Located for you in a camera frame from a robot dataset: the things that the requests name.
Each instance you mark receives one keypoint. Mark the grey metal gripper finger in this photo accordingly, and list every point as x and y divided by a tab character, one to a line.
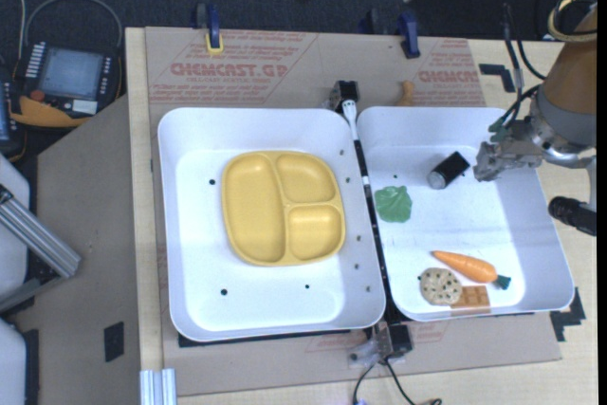
484	154
488	174

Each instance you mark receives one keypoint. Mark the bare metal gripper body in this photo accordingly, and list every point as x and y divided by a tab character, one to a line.
521	152

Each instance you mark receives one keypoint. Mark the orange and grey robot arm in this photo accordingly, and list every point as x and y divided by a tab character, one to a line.
571	76

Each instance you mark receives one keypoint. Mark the black can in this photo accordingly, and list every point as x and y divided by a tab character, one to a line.
449	168

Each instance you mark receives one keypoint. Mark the white plastic tray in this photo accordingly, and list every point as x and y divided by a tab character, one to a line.
474	223
199	213

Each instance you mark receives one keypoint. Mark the orange carrot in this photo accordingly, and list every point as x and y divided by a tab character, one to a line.
467	265

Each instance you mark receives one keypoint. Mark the tan rounded toy piece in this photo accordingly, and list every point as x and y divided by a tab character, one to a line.
406	96

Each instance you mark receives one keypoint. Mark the green lettuce leaf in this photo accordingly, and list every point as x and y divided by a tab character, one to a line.
393	204

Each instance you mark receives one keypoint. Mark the beige chocolate chip cookie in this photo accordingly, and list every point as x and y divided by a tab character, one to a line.
438	285

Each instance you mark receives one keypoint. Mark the thin black and white rod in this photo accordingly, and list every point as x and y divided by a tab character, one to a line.
365	181

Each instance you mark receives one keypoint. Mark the brown square waffle biscuit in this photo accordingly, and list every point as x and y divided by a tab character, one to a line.
474	299

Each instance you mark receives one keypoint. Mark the brown cardboard board red print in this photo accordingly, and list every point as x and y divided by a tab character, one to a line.
294	61

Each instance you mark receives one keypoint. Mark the yellow divided plate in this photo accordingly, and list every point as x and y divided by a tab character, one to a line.
251	208

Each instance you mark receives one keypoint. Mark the black cylinder on white bracket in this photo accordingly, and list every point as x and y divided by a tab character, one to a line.
571	209

